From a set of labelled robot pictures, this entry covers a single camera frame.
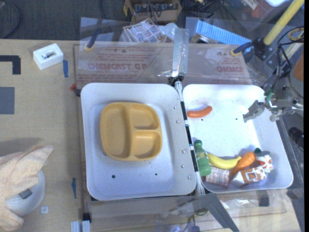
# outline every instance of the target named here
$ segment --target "white tray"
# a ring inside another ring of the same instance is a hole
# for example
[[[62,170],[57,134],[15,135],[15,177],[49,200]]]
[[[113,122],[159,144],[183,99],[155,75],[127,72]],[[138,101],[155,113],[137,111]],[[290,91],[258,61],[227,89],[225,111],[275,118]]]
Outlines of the white tray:
[[[162,150],[151,160],[120,161],[108,157],[99,132],[102,109],[111,102],[140,102],[158,113]],[[177,91],[165,84],[91,83],[83,87],[86,181],[101,201],[187,195],[196,187],[183,114]]]
[[[188,118],[192,141],[200,139],[203,148],[219,157],[235,157],[256,147],[267,150],[273,160],[274,171],[267,179],[242,187],[230,184],[221,187],[203,183],[214,193],[238,192],[259,189],[288,188],[293,173],[288,161],[277,124],[271,122],[271,112],[265,111],[246,123],[242,115],[255,100],[263,102],[264,91],[252,85],[199,85],[191,84],[183,89],[186,110],[212,106],[212,112],[203,118]]]

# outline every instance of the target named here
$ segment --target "orange carrot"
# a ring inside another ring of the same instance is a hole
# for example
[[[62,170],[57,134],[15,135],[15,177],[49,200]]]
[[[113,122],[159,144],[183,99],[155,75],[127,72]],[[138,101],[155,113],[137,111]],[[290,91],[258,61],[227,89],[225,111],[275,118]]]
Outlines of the orange carrot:
[[[237,174],[238,171],[249,167],[255,161],[255,154],[251,151],[244,154],[244,156],[237,162],[235,168],[233,169],[233,174]]]
[[[199,118],[199,117],[204,117],[207,114],[210,114],[210,112],[212,111],[212,107],[211,106],[207,106],[202,110],[199,111],[188,111],[187,115],[190,118]]]

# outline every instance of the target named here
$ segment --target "brown and white carton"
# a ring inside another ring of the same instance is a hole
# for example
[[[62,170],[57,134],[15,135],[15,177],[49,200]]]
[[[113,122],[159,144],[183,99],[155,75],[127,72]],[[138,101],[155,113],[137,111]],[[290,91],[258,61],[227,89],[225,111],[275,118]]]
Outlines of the brown and white carton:
[[[263,179],[266,179],[266,174],[263,167],[259,166],[239,171],[231,180],[231,184],[240,187],[244,184],[261,181]]]

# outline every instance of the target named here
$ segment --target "beige cloth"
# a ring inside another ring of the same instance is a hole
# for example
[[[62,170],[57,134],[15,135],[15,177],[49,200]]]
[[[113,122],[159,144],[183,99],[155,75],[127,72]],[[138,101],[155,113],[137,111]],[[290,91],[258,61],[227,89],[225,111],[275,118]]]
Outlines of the beige cloth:
[[[24,220],[7,207],[5,200],[38,184],[38,171],[52,151],[52,146],[37,147],[0,157],[0,226],[6,231],[20,228]]]

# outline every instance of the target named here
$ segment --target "green bottle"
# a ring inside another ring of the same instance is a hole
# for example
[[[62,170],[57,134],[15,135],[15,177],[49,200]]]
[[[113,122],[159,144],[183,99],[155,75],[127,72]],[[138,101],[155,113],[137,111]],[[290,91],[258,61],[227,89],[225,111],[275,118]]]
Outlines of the green bottle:
[[[195,156],[197,158],[197,166],[201,176],[207,176],[211,173],[211,167],[209,165],[209,159],[206,151],[202,147],[203,143],[201,140],[194,142]]]

